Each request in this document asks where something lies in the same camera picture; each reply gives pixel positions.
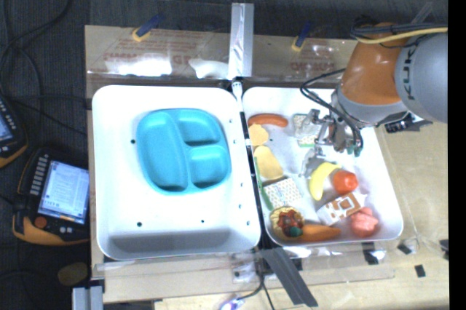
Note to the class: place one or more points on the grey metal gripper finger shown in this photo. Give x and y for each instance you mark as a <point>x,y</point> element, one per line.
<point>313,119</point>
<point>311,162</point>

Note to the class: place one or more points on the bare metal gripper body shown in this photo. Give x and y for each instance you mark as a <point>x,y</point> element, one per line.
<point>338,135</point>

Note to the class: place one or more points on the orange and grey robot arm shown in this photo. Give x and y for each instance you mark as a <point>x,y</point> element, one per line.
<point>371,79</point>

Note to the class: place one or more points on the white and green small carton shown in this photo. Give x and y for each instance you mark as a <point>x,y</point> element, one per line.
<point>299,121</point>

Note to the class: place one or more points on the yellow banana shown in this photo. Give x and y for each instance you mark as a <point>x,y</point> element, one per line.
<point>317,179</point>

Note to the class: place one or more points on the orange-red bottle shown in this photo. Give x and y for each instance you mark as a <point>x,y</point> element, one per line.
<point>345,182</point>

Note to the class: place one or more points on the white carton green dot print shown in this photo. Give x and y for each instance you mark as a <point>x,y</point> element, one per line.
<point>283,193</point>

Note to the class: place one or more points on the yellow bread slice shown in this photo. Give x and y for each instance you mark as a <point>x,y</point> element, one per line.
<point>267,163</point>

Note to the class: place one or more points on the orange-brown toy sausage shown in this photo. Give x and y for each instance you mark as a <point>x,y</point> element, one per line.
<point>267,119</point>

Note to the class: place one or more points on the white plastic tray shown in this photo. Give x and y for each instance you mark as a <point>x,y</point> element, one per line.
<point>378,170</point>
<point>171,228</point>

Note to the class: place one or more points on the white and orange carton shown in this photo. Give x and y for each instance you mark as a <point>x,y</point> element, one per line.
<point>340,210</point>

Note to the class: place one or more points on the green bean pod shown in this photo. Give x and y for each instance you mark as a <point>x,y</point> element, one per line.
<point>259,182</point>

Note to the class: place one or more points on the yellow round biscuit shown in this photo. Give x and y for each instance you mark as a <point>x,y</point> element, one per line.
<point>258,135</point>

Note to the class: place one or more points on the toy pizza slice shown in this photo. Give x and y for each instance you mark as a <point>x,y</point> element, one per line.
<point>287,223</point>

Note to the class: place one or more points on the orange carrot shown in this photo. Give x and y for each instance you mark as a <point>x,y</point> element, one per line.
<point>320,233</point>

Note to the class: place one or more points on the pink toy meat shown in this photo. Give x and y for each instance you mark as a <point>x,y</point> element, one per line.
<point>364,223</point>

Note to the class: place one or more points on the blue divided plate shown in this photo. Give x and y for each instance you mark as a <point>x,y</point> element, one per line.
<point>164,152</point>

